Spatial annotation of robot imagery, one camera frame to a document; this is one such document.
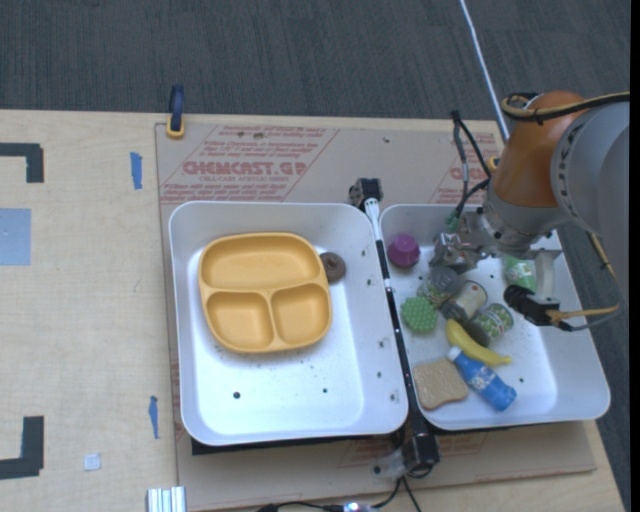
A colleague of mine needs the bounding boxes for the blue bottle, white cap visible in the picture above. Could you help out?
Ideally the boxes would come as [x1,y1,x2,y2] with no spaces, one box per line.
[445,345,518,413]

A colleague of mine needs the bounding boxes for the purple cupcake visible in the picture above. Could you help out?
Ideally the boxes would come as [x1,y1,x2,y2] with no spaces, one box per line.
[386,233,422,269]

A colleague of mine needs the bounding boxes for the green and white carton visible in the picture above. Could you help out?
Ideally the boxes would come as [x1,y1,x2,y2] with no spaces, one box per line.
[501,254,538,294]

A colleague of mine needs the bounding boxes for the brown cardboard board, red print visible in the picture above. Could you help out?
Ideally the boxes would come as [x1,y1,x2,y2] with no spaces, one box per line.
[154,122,597,512]

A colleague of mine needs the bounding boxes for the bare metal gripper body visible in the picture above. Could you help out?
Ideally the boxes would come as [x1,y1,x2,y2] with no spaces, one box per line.
[428,211,532,275]

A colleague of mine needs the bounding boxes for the yellow divided plate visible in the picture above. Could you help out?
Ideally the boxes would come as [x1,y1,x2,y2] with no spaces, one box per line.
[197,231,334,355]

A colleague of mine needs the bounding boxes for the tan bread slice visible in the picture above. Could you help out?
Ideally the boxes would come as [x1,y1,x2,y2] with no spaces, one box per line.
[411,356,470,412]

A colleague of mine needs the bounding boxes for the yellow banana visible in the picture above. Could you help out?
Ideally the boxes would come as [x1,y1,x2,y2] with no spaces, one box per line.
[444,317,513,368]

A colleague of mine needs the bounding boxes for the black cylinder on white bracket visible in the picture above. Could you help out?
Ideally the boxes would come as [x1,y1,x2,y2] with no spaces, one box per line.
[502,249,564,327]

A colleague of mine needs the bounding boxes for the thin black and white rod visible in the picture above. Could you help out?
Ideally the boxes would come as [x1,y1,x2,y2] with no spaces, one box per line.
[364,197,427,437]

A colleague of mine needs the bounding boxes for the small can, green peas label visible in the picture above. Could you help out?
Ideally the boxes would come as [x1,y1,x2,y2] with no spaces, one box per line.
[466,302,516,348]

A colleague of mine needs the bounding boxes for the white plastic tray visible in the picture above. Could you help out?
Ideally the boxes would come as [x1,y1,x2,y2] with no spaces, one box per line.
[167,200,410,447]
[378,203,612,432]

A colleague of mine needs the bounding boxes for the small can, cream label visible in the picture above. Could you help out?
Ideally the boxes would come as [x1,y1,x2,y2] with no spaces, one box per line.
[439,279,489,324]

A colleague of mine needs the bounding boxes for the green grapes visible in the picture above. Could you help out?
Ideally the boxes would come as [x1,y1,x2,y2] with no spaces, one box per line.
[399,295,439,334]

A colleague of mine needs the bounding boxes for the black block with thin wires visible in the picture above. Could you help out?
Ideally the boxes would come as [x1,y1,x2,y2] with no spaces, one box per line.
[347,176,385,210]
[398,431,442,477]

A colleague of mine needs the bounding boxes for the brown doughnut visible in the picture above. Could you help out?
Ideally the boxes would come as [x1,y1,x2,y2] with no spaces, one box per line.
[318,251,348,283]

